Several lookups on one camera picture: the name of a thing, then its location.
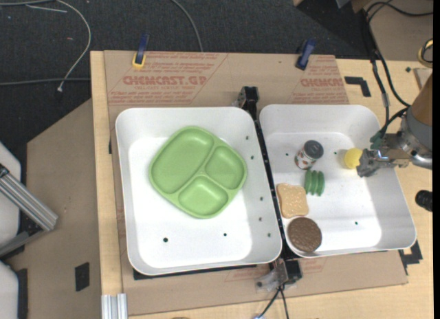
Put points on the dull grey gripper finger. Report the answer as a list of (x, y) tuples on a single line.
[(370, 154), (366, 170)]

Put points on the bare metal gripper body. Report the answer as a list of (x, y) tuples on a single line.
[(395, 154)]

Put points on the yellow bottle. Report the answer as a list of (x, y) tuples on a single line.
[(352, 157)]

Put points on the white plastic tray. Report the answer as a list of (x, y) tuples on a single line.
[(347, 207), (192, 242)]

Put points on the green sliced toy vegetable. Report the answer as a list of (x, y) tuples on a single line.
[(314, 183)]

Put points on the white can with grey lid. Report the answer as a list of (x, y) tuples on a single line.
[(309, 154)]

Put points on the tan toy bread slice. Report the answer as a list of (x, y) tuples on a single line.
[(292, 200)]

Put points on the brown round biscuit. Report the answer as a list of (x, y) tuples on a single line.
[(304, 234)]

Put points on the thin black and white rod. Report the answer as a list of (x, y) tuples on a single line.
[(267, 166)]

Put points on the green divided plate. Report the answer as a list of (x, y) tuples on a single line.
[(185, 159)]

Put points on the brown cardboard board red print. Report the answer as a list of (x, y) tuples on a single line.
[(192, 80)]

